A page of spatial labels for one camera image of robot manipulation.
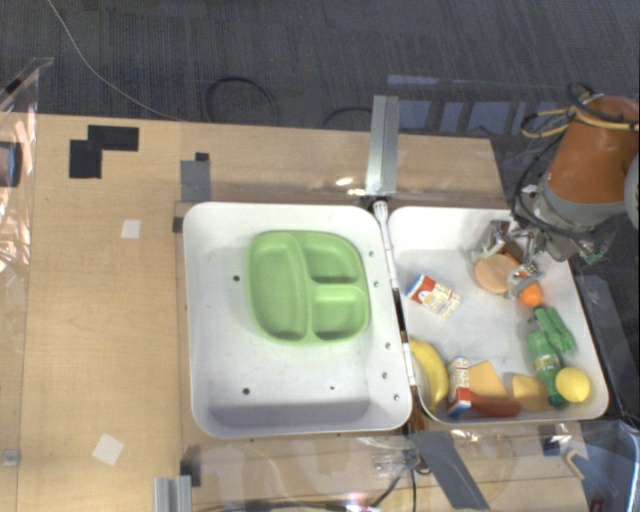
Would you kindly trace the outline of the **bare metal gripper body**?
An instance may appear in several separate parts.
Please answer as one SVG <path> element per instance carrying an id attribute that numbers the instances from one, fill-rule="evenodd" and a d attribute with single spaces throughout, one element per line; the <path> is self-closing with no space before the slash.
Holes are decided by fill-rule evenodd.
<path id="1" fill-rule="evenodd" d="M 512 212 L 515 225 L 509 241 L 524 240 L 519 254 L 523 262 L 534 262 L 543 253 L 558 262 L 579 256 L 584 262 L 596 261 L 595 223 L 587 216 L 568 216 L 547 212 L 541 216 Z"/>

